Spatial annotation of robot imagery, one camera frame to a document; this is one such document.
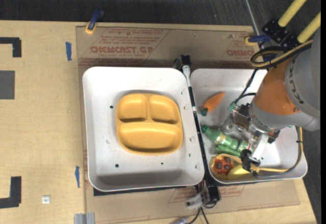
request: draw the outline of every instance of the plastic carrot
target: plastic carrot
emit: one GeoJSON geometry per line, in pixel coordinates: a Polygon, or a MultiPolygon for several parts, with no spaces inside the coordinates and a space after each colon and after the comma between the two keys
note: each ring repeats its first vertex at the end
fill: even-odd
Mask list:
{"type": "Polygon", "coordinates": [[[220,92],[209,99],[204,103],[204,108],[200,111],[203,116],[206,116],[209,111],[213,111],[218,104],[221,102],[225,95],[225,92],[220,92]]]}

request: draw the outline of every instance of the blue clamp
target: blue clamp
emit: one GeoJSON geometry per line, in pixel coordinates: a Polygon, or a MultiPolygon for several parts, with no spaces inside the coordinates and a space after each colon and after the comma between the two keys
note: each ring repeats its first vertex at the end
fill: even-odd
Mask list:
{"type": "Polygon", "coordinates": [[[85,31],[88,34],[93,34],[96,28],[96,22],[103,20],[103,16],[104,16],[104,11],[96,10],[92,16],[91,21],[87,23],[85,31]]]}
{"type": "Polygon", "coordinates": [[[248,39],[249,42],[268,42],[270,41],[270,37],[266,35],[259,35],[259,36],[254,36],[248,39]]]}

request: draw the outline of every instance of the wire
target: wire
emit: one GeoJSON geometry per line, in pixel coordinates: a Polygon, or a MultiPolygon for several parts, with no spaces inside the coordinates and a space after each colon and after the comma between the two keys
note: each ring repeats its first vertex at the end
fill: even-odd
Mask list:
{"type": "Polygon", "coordinates": [[[212,209],[216,206],[217,202],[214,202],[214,203],[207,203],[205,205],[203,205],[204,208],[206,209],[212,209]]]}
{"type": "Polygon", "coordinates": [[[200,208],[200,209],[202,210],[202,213],[203,213],[203,216],[204,216],[204,218],[205,218],[205,220],[206,220],[206,223],[209,224],[209,222],[208,222],[208,220],[207,220],[207,218],[206,218],[206,215],[205,215],[205,212],[204,212],[203,208],[200,208]]]}
{"type": "Polygon", "coordinates": [[[258,57],[261,57],[263,56],[263,53],[266,54],[266,53],[279,53],[279,50],[266,50],[266,51],[259,51],[257,53],[255,53],[250,61],[251,61],[251,64],[256,68],[256,69],[266,69],[266,68],[270,68],[270,67],[274,67],[275,65],[285,61],[286,59],[304,51],[304,50],[307,50],[311,47],[311,43],[313,42],[313,40],[309,40],[307,41],[306,43],[303,43],[297,47],[295,47],[294,49],[282,54],[281,56],[279,57],[276,57],[270,61],[267,61],[267,62],[256,62],[257,58],[258,57]]]}
{"type": "Polygon", "coordinates": [[[256,95],[256,93],[248,93],[248,94],[245,94],[245,95],[242,95],[242,96],[239,96],[235,101],[234,103],[236,104],[240,99],[242,99],[243,97],[246,97],[246,96],[254,96],[256,95]]]}
{"type": "Polygon", "coordinates": [[[251,77],[249,78],[246,87],[244,88],[244,90],[242,91],[242,93],[239,95],[239,97],[237,99],[234,100],[234,103],[236,104],[244,95],[244,93],[247,91],[247,89],[250,87],[251,83],[254,80],[254,77],[257,73],[258,69],[255,69],[254,72],[252,73],[251,77]]]}
{"type": "Polygon", "coordinates": [[[288,50],[286,48],[281,47],[281,46],[269,46],[269,47],[266,47],[265,49],[261,49],[259,52],[262,53],[262,56],[264,58],[266,54],[278,55],[278,54],[284,54],[287,51],[288,50]]]}
{"type": "Polygon", "coordinates": [[[254,18],[254,15],[253,15],[253,12],[251,11],[251,7],[250,7],[250,4],[249,4],[249,1],[248,0],[246,0],[246,4],[247,4],[247,8],[248,8],[250,17],[251,17],[251,21],[253,22],[253,25],[254,25],[255,33],[256,33],[256,35],[260,35],[259,34],[259,31],[258,31],[258,28],[257,28],[257,24],[256,24],[256,21],[255,21],[255,18],[254,18]]]}
{"type": "Polygon", "coordinates": [[[297,159],[296,159],[295,164],[291,168],[288,168],[288,169],[275,169],[275,168],[267,168],[267,167],[257,167],[255,170],[257,172],[266,171],[266,172],[278,172],[278,173],[281,173],[281,174],[277,174],[277,175],[268,175],[268,177],[278,177],[278,176],[280,176],[280,175],[282,175],[284,173],[288,173],[291,170],[293,170],[294,168],[296,168],[298,166],[298,164],[301,162],[302,153],[303,153],[303,149],[304,149],[303,130],[302,130],[301,127],[299,127],[299,134],[298,134],[297,139],[298,139],[297,140],[297,143],[298,143],[298,155],[297,155],[297,159]]]}
{"type": "Polygon", "coordinates": [[[196,221],[196,219],[198,218],[198,216],[199,216],[199,214],[200,214],[200,211],[201,211],[201,208],[198,209],[197,214],[196,214],[196,216],[193,218],[193,220],[190,221],[190,222],[188,222],[187,224],[192,224],[192,223],[194,223],[194,222],[196,221]]]}

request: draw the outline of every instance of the blue tape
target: blue tape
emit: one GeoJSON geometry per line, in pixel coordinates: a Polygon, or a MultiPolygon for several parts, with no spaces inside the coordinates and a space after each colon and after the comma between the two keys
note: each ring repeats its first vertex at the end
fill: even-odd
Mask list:
{"type": "Polygon", "coordinates": [[[266,35],[259,35],[259,36],[254,36],[248,39],[249,42],[268,42],[270,41],[270,37],[266,35]]]}
{"type": "Polygon", "coordinates": [[[68,61],[72,61],[71,59],[71,43],[66,42],[66,54],[68,61]]]}
{"type": "Polygon", "coordinates": [[[79,167],[78,167],[78,166],[76,166],[75,176],[76,176],[76,181],[77,181],[77,187],[80,188],[80,182],[79,182],[79,167]]]}

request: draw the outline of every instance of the green bottle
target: green bottle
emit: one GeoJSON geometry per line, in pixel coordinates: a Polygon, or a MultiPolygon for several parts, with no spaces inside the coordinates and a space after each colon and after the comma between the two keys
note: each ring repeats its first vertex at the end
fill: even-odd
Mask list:
{"type": "Polygon", "coordinates": [[[245,140],[241,140],[240,143],[239,143],[239,146],[238,146],[238,148],[236,148],[236,150],[238,152],[241,152],[244,149],[248,149],[250,151],[253,151],[253,147],[248,142],[246,142],[245,140]]]}
{"type": "Polygon", "coordinates": [[[240,152],[233,150],[230,147],[225,146],[225,145],[218,145],[215,147],[215,149],[219,154],[226,153],[226,154],[230,154],[230,155],[233,155],[236,157],[240,157],[240,152]]]}
{"type": "Polygon", "coordinates": [[[224,134],[220,130],[212,130],[207,125],[203,125],[202,132],[205,133],[212,140],[212,142],[217,145],[228,146],[233,150],[238,148],[239,142],[236,139],[224,134]]]}

